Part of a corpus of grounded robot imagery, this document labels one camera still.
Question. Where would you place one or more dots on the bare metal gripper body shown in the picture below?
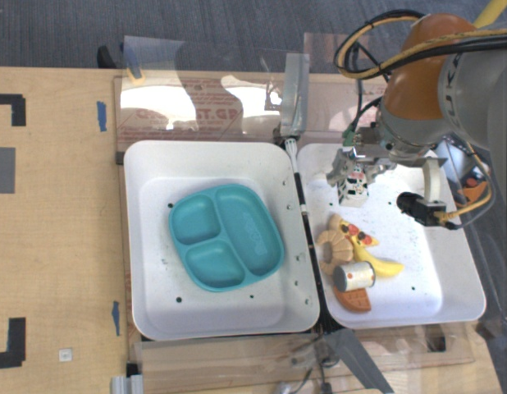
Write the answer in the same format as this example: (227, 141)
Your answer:
(372, 146)

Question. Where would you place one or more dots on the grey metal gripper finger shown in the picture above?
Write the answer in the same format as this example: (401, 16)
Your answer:
(376, 171)
(340, 166)

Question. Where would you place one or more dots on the cow print milk carton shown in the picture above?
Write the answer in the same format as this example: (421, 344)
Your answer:
(353, 191)

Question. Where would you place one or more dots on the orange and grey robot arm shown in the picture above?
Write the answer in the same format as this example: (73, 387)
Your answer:
(417, 93)

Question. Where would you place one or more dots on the toy pizza slice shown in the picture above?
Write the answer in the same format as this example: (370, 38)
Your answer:
(358, 234)

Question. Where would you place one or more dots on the tan toy doughnut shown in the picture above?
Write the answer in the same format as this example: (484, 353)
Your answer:
(339, 246)

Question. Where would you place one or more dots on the yellow banana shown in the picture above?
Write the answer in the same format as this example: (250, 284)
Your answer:
(382, 266)

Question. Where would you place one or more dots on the white plastic tray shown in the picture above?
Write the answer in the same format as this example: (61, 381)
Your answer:
(155, 236)
(426, 261)

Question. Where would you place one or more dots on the small white can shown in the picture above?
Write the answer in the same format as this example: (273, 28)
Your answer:
(358, 276)

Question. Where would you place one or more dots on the teal divided plate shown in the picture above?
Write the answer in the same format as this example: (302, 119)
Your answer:
(233, 228)

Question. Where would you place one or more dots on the orange toy waffle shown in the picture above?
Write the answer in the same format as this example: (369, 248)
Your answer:
(354, 300)

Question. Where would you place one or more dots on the black cylinder on white bracket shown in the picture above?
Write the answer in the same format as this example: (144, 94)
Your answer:
(421, 209)

